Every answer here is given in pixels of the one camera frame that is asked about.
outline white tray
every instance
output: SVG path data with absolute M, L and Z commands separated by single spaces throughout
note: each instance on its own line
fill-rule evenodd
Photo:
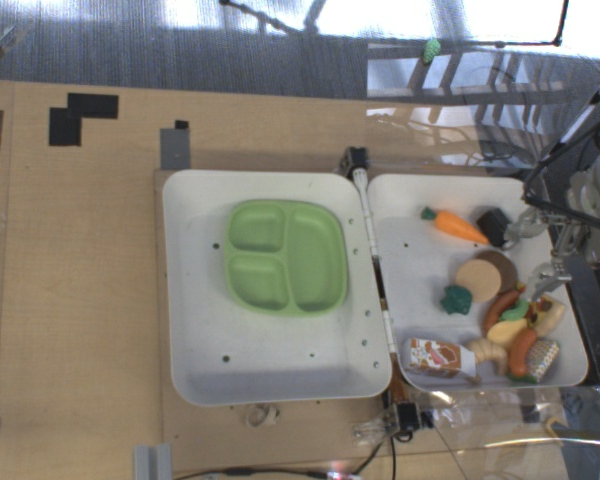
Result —
M 430 221 L 420 219 L 424 206 L 456 212 L 475 222 L 485 210 L 499 207 L 514 220 L 525 209 L 522 184 L 506 178 L 463 176 L 383 175 L 369 186 L 369 199 L 378 238 L 380 264 L 389 311 L 399 350 L 409 337 L 464 343 L 481 336 L 488 303 L 474 304 L 468 315 L 447 315 L 440 307 L 444 287 L 464 261 L 480 250 L 473 243 L 441 233 Z M 523 240 L 509 258 L 526 281 L 539 264 L 549 261 L 548 234 Z M 565 316 L 548 336 L 560 346 L 560 354 L 543 386 L 570 386 L 587 374 L 588 361 L 582 338 L 564 287 L 552 293 L 567 306 Z M 519 387 L 499 377 L 491 362 L 478 366 L 483 383 L 475 386 L 462 379 L 440 379 L 412 374 L 403 368 L 414 386 L 428 391 L 487 390 Z
M 251 199 L 328 208 L 349 269 L 341 307 L 301 317 L 260 314 L 230 297 L 222 245 L 229 212 Z M 181 171 L 163 190 L 174 385 L 199 405 L 371 397 L 391 364 L 360 200 L 333 174 Z

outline green divided plate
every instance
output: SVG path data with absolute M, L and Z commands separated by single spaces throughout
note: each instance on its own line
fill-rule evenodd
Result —
M 229 215 L 224 270 L 242 306 L 276 315 L 324 313 L 347 293 L 342 228 L 328 210 L 295 201 L 246 201 Z

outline toy carrot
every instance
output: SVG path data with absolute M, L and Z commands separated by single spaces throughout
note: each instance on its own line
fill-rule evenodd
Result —
M 444 231 L 449 235 L 456 236 L 458 238 L 464 238 L 465 240 L 471 240 L 480 244 L 489 244 L 489 239 L 484 236 L 480 230 L 466 220 L 461 219 L 454 213 L 446 210 L 434 212 L 431 208 L 425 207 L 420 214 L 420 218 L 424 220 L 432 220 L 436 228 L 440 231 Z

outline wooden table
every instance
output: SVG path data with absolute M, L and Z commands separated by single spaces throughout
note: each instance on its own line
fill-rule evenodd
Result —
M 49 108 L 66 107 L 69 92 L 116 94 L 119 117 L 84 119 L 81 147 L 51 147 Z M 359 463 L 369 449 L 353 445 L 351 427 L 375 415 L 378 400 L 285 403 L 277 425 L 253 430 L 244 423 L 244 407 L 194 407 L 165 385 L 154 175 L 159 131 L 176 119 L 189 121 L 194 168 L 330 172 L 351 145 L 375 148 L 395 161 L 431 154 L 431 145 L 417 137 L 406 143 L 404 133 L 374 133 L 366 118 L 373 107 L 364 101 L 0 83 L 0 194 L 8 196 L 0 200 L 7 210 L 0 480 L 130 479 L 134 446 L 161 442 L 172 444 L 178 473 Z M 511 421 L 519 424 L 516 417 Z M 502 432 L 515 430 L 507 425 Z M 398 452 L 399 478 L 465 478 L 457 455 L 435 430 L 419 432 Z M 465 470 L 480 471 L 492 461 L 489 450 L 472 453 L 475 460 L 464 462 Z M 538 464 L 547 457 L 555 461 L 555 476 L 544 478 L 564 478 L 559 448 L 525 453 L 537 456 Z M 367 478 L 386 478 L 389 469 L 389 459 L 378 459 Z

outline sausage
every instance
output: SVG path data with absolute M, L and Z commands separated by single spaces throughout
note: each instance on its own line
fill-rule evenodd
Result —
M 513 340 L 509 352 L 509 371 L 514 377 L 524 377 L 527 373 L 527 354 L 537 339 L 536 331 L 524 329 Z
M 482 329 L 485 333 L 489 332 L 496 323 L 498 323 L 498 318 L 504 312 L 505 309 L 510 308 L 516 302 L 518 302 L 518 298 L 520 297 L 520 292 L 518 290 L 509 290 L 508 292 L 504 292 L 500 297 L 498 297 L 493 304 L 489 307 L 489 311 L 487 311 L 487 316 L 484 319 L 482 324 Z

